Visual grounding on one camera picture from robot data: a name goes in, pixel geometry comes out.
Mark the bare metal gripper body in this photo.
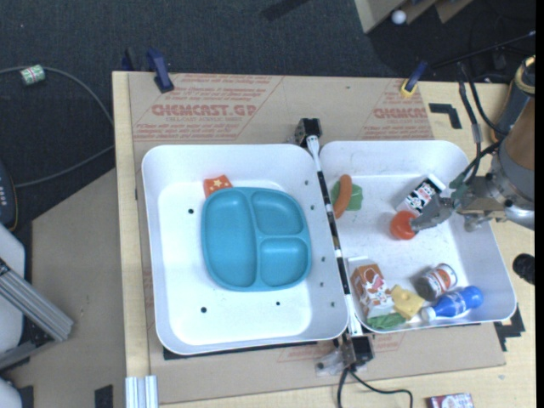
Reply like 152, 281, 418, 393
452, 172, 536, 231

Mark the black and white milk carton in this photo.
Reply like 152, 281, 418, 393
394, 173, 447, 214

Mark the orange-red tomato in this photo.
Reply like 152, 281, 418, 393
389, 210, 420, 241

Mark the small red and white can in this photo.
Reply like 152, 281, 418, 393
413, 263, 458, 302

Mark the white plastic tray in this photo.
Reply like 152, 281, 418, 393
140, 143, 351, 355
318, 139, 519, 335

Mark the green lettuce leaf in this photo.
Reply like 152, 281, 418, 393
330, 180, 365, 213

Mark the yellow cheese wedge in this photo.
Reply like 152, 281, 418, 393
390, 285, 427, 320

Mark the blue and white bottle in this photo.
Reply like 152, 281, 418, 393
420, 286, 485, 324

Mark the orange sausage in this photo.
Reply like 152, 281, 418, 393
332, 173, 354, 221

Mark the orange and white carton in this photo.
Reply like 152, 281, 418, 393
349, 263, 397, 320

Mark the thin black and white rod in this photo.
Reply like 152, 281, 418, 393
306, 135, 360, 336

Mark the blue divided plate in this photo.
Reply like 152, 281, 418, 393
201, 186, 314, 292

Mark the red packet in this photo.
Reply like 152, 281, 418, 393
428, 393, 475, 408

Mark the orange packet with yellow star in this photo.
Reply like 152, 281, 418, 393
202, 174, 235, 200

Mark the brown cardboard board red print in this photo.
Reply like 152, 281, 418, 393
127, 72, 507, 404

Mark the green and white can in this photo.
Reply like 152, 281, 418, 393
19, 64, 46, 87

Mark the black cylinder on white bracket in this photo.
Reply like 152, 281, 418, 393
512, 252, 536, 286

